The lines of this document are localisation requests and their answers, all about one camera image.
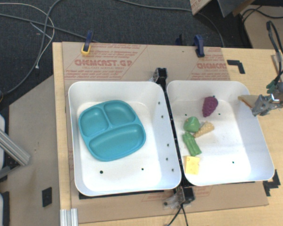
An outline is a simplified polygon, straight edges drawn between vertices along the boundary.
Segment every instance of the black bracket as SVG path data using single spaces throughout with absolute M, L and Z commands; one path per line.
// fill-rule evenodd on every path
M 52 188 L 46 188 L 42 191 L 42 206 L 46 207 L 52 203 Z
M 268 197 L 271 196 L 270 192 L 269 192 L 271 188 L 279 188 L 279 186 L 281 185 L 279 177 L 278 177 L 277 170 L 275 170 L 275 174 L 274 174 L 272 180 L 273 181 L 271 181 L 271 182 L 263 181 L 263 187 L 264 187 L 266 196 L 268 196 Z
M 167 91 L 166 91 L 166 79 L 167 79 L 166 68 L 157 68 L 155 70 L 154 74 L 153 74 L 153 81 L 155 83 L 159 84 L 164 91 L 166 106 L 167 106 L 169 118 L 170 118 L 170 121 L 171 121 L 174 142 L 175 142 L 177 156 L 178 156 L 179 165 L 180 165 L 180 170 L 181 170 L 181 174 L 182 174 L 182 180 L 181 180 L 180 186 L 183 189 L 183 195 L 184 195 L 184 202 L 183 203 L 188 204 L 188 203 L 195 200 L 195 196 L 194 196 L 193 188 L 191 187 L 192 185 L 187 181 L 187 179 L 184 175 L 183 162 L 181 160 L 180 149 L 179 149 L 179 145 L 178 145 L 178 141 L 177 141 L 177 134 L 176 134 L 175 124 L 174 124 L 174 121 L 173 121 L 171 105 L 170 105 L 169 97 L 168 97 L 168 94 L 167 94 Z
M 9 208 L 9 192 L 1 193 L 3 198 L 3 226 L 9 226 L 10 222 L 10 208 Z
M 244 68 L 243 68 L 243 64 L 240 62 L 240 60 L 227 60 L 228 65 L 236 65 L 238 66 L 239 72 L 244 74 Z

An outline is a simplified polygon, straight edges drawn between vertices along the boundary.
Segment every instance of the green pepper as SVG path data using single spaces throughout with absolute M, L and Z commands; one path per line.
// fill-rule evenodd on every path
M 183 129 L 188 132 L 197 132 L 200 128 L 200 123 L 197 117 L 192 116 L 184 121 Z
M 201 154 L 201 150 L 195 141 L 195 137 L 191 133 L 186 131 L 183 134 L 183 142 L 187 146 L 191 156 Z

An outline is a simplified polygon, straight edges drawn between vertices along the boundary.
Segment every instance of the yellow cheese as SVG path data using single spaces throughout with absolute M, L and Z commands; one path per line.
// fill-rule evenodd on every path
M 199 157 L 185 156 L 184 157 L 184 172 L 186 174 L 197 175 L 199 171 Z

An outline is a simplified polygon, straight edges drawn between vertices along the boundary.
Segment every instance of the wooden table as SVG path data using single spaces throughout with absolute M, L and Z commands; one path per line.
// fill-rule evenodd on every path
M 232 81 L 246 85 L 250 94 L 266 94 L 265 86 L 276 76 L 271 49 L 222 48 L 225 60 L 240 60 L 246 74 L 240 74 L 236 66 L 228 66 Z M 53 43 L 53 66 L 55 80 L 55 102 L 58 139 L 58 167 L 60 208 L 71 209 L 69 183 L 67 129 L 65 115 L 65 92 L 63 77 L 63 58 L 61 43 Z M 241 208 L 187 214 L 188 222 L 193 226 L 283 226 L 283 109 L 273 110 L 267 116 L 258 117 L 267 146 L 277 169 L 281 185 L 271 190 L 269 205 L 265 207 Z M 149 218 L 134 218 L 117 221 L 88 223 L 92 226 L 162 226 L 169 223 L 173 215 Z M 185 225 L 182 214 L 178 215 L 173 226 Z

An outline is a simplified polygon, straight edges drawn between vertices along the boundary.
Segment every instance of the purple grape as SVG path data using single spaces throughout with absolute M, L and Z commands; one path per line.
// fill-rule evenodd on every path
M 203 106 L 202 106 L 202 115 L 203 117 L 208 117 L 211 115 L 218 105 L 218 100 L 213 97 L 209 96 L 204 99 Z

